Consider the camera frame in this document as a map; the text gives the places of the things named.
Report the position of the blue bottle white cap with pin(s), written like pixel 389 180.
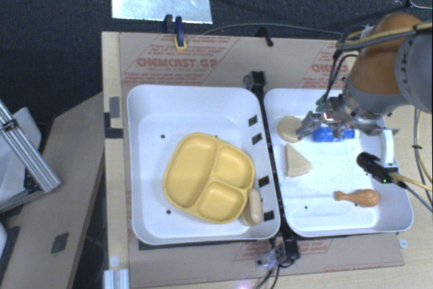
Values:
pixel 323 135

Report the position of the white plastic tray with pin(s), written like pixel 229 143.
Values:
pixel 189 111
pixel 335 172

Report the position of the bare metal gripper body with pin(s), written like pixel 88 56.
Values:
pixel 341 111

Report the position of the yellow divided plate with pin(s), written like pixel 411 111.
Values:
pixel 203 176

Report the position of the brown chicken drumstick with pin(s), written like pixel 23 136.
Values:
pixel 363 198

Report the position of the beige round biscuit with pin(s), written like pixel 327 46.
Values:
pixel 287 130

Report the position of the brown cardboard board red print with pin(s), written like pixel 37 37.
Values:
pixel 220 61

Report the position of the beige wedge slice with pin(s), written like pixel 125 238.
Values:
pixel 295 162

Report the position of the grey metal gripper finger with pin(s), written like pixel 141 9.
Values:
pixel 339 134
pixel 307 125

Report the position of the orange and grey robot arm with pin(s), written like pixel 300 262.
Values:
pixel 375 67

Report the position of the beige bread roll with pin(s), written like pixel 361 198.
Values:
pixel 253 208

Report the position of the thin black rod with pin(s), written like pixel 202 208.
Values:
pixel 270 152

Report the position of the black cylinder on white bracket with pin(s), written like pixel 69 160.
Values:
pixel 373 166

